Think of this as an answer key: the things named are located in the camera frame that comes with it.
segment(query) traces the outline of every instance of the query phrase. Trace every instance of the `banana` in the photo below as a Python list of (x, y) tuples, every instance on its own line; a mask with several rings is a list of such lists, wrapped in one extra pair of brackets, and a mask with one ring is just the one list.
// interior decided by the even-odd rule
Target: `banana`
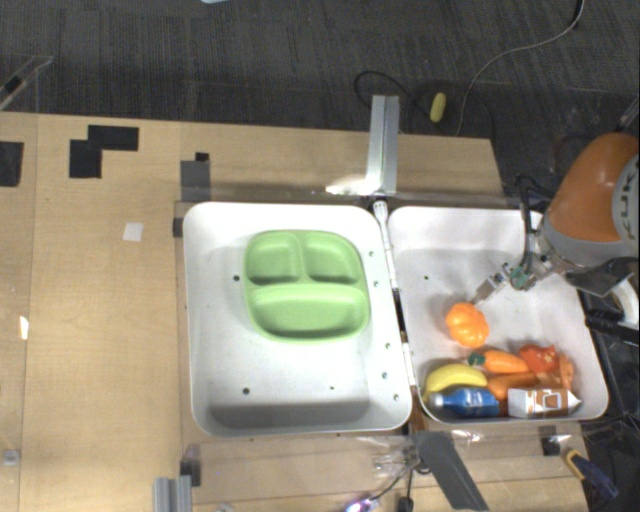
[(449, 386), (474, 386), (485, 387), (487, 378), (480, 370), (476, 370), (467, 364), (453, 363), (441, 366), (432, 371), (424, 383), (424, 397), (429, 393), (442, 391)]

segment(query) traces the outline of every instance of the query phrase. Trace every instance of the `dark floor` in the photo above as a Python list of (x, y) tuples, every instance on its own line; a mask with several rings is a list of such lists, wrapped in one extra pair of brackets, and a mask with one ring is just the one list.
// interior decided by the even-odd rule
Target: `dark floor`
[[(437, 92), (448, 96), (436, 129), (391, 81), (364, 76), (364, 95), (401, 94), (403, 132), (453, 134), (476, 71), (506, 49), (558, 34), (571, 22), (575, 5), (576, 0), (1, 1), (0, 80), (27, 56), (49, 55), (53, 63), (40, 75), (37, 90), (32, 85), (11, 109), (367, 130), (369, 112), (353, 82), (360, 72), (376, 70), (400, 82), (426, 110)], [(507, 193), (514, 192), (518, 173), (555, 188), (580, 149), (613, 129), (637, 96), (639, 53), (640, 4), (586, 0), (578, 27), (566, 37), (507, 56), (481, 76), (461, 134), (492, 138)], [(637, 119), (630, 131), (638, 134)], [(637, 362), (635, 375), (637, 380)], [(594, 456), (598, 446), (592, 447)], [(638, 474), (638, 457), (631, 460), (635, 469), (618, 471), (619, 478)], [(623, 503), (638, 502), (637, 492), (627, 498)]]

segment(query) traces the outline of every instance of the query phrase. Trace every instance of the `metal bracket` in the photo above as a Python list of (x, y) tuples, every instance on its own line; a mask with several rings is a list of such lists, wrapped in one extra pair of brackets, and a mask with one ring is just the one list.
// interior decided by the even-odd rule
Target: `metal bracket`
[(156, 478), (153, 483), (153, 512), (192, 512), (191, 476), (177, 480)]
[(393, 194), (398, 177), (400, 100), (397, 96), (374, 96), (371, 105), (369, 157), (364, 191)]

